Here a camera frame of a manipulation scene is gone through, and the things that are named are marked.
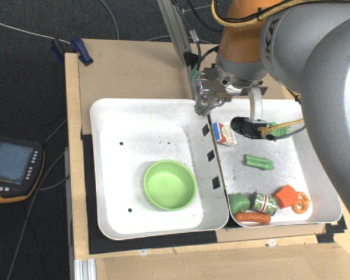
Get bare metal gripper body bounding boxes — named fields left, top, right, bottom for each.
left=197, top=66, right=269, bottom=104

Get red and white carton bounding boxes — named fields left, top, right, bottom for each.
left=212, top=121, right=238, bottom=148

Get green toy broccoli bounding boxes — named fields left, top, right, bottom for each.
left=267, top=121, right=293, bottom=141

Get green toy beans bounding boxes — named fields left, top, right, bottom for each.
left=244, top=153, right=275, bottom=172

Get brown cardboard board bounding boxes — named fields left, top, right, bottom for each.
left=78, top=38, right=327, bottom=243

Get green bowl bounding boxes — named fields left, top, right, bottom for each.
left=143, top=159, right=198, bottom=212

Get white plastic tray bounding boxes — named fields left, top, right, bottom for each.
left=89, top=97, right=230, bottom=241
left=206, top=97, right=344, bottom=229

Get green toy pepper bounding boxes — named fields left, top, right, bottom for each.
left=228, top=192, right=251, bottom=216

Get green and white can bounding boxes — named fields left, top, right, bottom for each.
left=249, top=191, right=279, bottom=216

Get orange cube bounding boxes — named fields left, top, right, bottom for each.
left=273, top=184, right=299, bottom=209

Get orange toy sausage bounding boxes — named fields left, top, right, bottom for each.
left=234, top=212, right=272, bottom=225

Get brown toy pretzel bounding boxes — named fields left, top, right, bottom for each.
left=291, top=191, right=311, bottom=215

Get black cylinder on white bracket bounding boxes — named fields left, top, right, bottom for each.
left=230, top=89, right=271, bottom=141

